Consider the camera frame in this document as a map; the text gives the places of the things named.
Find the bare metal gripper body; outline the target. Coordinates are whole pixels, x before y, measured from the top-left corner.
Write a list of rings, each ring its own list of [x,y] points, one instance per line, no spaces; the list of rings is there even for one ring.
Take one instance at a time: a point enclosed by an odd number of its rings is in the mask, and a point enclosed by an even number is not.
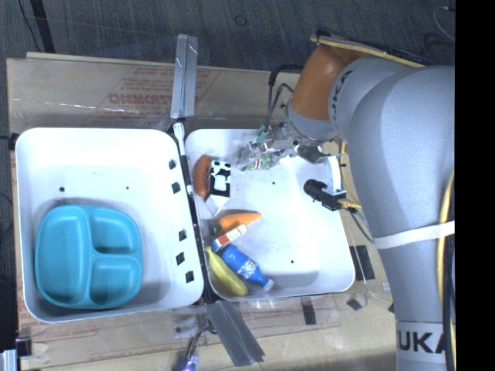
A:
[[[285,157],[300,157],[316,164],[331,156],[323,150],[323,143],[300,134],[288,122],[270,125],[265,136],[265,153],[269,150],[283,151]]]

